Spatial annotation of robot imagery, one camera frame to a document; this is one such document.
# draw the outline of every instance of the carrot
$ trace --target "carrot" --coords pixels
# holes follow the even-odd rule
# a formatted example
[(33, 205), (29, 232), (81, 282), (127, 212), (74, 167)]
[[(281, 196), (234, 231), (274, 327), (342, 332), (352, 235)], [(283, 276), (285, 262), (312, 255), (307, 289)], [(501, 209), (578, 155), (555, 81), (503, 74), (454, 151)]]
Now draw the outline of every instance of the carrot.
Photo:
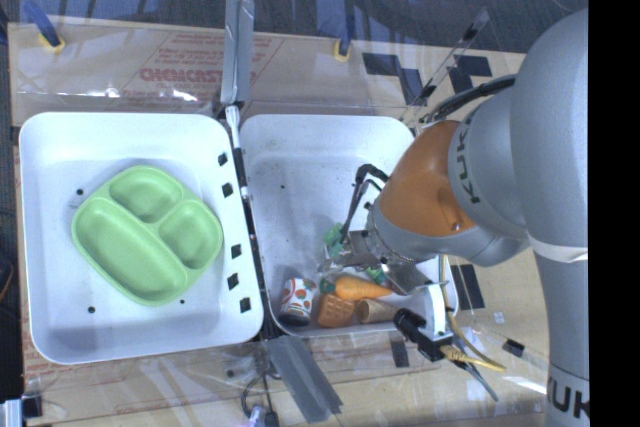
[(335, 284), (322, 280), (320, 291), (333, 292), (340, 299), (359, 301), (360, 299), (377, 299), (391, 294), (389, 288), (357, 278), (355, 276), (340, 276)]

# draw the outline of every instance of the hole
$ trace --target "hole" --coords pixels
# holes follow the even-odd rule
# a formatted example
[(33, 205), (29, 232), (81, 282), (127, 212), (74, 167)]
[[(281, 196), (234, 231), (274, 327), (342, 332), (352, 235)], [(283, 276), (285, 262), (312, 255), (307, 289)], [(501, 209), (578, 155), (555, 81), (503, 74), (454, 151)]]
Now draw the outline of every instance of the hole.
[(251, 299), (245, 297), (240, 301), (240, 313), (244, 313), (245, 311), (249, 311), (251, 309)]
[(238, 273), (232, 274), (227, 278), (227, 285), (229, 286), (229, 290), (233, 290), (239, 283)]

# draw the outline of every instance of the brown waffle toy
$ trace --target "brown waffle toy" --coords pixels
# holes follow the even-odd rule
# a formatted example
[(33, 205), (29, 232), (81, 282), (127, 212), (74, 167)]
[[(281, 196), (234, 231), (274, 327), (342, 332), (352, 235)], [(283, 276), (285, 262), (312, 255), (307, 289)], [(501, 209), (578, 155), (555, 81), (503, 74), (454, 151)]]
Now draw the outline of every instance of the brown waffle toy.
[(334, 294), (322, 294), (318, 308), (318, 324), (322, 327), (344, 327), (351, 322), (356, 302), (340, 299)]

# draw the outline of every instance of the green plate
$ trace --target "green plate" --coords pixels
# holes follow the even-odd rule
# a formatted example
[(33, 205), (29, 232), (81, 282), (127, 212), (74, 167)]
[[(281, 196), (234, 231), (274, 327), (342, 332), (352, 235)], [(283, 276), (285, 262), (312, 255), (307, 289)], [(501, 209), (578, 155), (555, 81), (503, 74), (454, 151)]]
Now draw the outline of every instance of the green plate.
[(73, 241), (89, 263), (134, 301), (157, 306), (183, 294), (222, 249), (215, 214), (165, 171), (134, 166), (80, 205)]

